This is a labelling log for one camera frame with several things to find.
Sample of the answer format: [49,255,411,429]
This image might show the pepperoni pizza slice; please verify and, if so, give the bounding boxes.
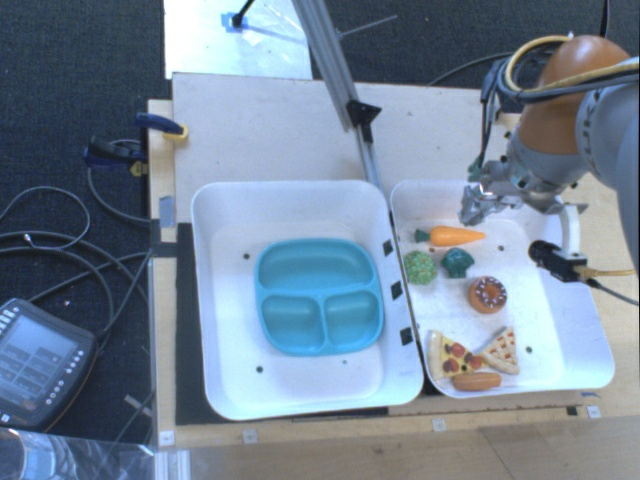
[426,329,489,382]

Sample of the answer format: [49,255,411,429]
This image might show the red checkered pizza slice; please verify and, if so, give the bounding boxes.
[480,325,522,376]

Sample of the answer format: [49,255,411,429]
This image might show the blue divided plate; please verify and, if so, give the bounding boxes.
[254,237,386,358]

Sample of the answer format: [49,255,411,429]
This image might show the brown sausage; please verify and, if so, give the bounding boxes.
[451,371,503,393]

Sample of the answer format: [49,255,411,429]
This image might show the black cylinder on white bracket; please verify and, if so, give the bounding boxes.
[528,202,590,284]

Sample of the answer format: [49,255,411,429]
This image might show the brown sprinkled doughnut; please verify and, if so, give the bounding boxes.
[467,275,509,316]

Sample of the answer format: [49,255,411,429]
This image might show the orange carrot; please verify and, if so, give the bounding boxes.
[413,225,488,248]

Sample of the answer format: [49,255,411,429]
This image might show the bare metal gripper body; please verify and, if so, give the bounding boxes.
[468,159,569,215]

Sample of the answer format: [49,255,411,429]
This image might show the dark green broccoli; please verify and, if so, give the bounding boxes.
[440,247,476,280]

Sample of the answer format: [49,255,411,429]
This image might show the green grapes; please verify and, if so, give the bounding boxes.
[403,250,439,286]

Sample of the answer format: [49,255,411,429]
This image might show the white plastic tray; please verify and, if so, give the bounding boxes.
[190,179,426,422]
[389,177,617,401]

